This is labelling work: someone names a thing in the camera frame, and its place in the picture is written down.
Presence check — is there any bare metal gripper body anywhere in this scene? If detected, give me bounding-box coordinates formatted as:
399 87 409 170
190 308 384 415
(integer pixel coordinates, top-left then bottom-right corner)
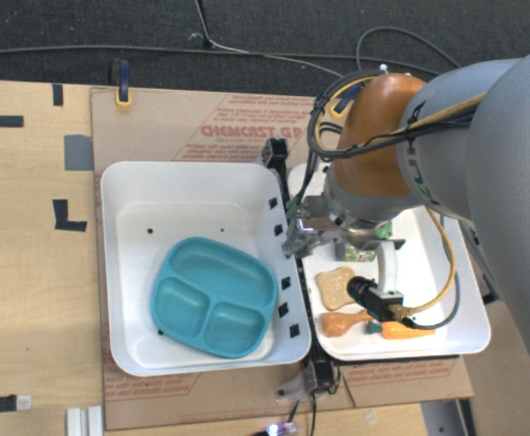
295 194 380 247

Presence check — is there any thin black rod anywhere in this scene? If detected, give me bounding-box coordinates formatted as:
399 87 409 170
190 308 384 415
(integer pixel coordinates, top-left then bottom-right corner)
276 165 325 366

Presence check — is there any green and white carton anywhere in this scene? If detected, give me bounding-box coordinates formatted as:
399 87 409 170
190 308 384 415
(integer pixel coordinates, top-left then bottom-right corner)
344 221 394 263

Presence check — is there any beige toast slice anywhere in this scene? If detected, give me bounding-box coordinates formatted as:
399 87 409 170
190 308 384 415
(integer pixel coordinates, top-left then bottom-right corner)
315 266 357 312

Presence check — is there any brown toy chicken drumstick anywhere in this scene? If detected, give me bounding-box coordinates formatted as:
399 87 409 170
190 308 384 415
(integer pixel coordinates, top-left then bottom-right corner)
320 309 375 339

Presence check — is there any blue divided plate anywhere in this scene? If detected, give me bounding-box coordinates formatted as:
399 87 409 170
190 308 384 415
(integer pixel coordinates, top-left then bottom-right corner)
150 236 279 360

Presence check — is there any white plastic tray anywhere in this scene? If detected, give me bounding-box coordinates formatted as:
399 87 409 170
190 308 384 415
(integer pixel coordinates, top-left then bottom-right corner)
99 160 313 378
287 162 493 362

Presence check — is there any orange toy carrot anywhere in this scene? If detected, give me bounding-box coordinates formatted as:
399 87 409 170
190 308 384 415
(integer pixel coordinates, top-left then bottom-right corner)
365 320 437 341

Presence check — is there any brown cardboard board red print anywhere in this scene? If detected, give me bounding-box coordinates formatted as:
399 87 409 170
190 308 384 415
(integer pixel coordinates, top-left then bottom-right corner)
89 86 475 431

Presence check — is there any black block with thin wires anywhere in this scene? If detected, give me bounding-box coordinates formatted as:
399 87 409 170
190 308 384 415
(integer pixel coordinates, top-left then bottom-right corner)
261 137 290 171
311 360 337 389

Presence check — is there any black cylinder on white bracket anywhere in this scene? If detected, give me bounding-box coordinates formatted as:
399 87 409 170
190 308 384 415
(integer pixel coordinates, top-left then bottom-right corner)
346 238 406 323

